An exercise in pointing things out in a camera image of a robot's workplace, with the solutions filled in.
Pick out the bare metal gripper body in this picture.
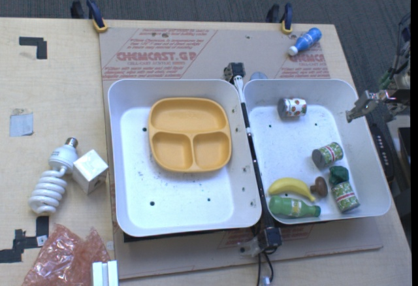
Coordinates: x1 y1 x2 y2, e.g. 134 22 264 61
385 74 411 115

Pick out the green and white can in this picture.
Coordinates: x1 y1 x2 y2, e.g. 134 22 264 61
330 181 361 214
311 142 345 170

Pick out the white can with red print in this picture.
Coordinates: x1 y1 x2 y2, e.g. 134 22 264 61
277 97 308 120

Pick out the green broccoli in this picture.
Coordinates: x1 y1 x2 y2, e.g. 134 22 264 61
328 165 350 186

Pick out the white plastic tray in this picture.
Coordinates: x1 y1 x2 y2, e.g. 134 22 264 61
242 78 393 226
107 78 263 238

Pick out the blue bottle with white cap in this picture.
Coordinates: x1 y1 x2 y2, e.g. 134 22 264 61
287 27 323 57

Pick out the brown mushroom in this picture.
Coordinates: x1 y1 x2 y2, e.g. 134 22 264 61
309 176 329 198

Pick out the yellow banana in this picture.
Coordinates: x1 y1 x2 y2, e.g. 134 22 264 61
268 177 317 203

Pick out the thin black and white rod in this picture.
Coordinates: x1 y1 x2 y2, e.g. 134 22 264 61
233 74 274 230

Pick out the green bottle with yellow label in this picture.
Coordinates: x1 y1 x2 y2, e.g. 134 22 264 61
268 195 322 219

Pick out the yellow divided plate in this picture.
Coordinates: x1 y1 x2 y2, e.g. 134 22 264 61
148 97 233 174

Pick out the brown cardboard board red print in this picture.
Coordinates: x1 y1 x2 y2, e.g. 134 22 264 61
97 19 384 281

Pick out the white cube box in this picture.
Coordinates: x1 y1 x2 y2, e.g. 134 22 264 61
72 148 110 195

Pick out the white rectangular block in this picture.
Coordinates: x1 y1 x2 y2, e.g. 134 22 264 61
91 259 120 286

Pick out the white spiral light bulb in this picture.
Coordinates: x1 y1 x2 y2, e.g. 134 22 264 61
27 136 80 216

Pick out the pink bubble wrap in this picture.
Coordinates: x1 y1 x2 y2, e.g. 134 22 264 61
22 223 112 286

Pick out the black block with thin wires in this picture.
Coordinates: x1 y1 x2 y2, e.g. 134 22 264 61
262 227 283 249
223 62 246 82

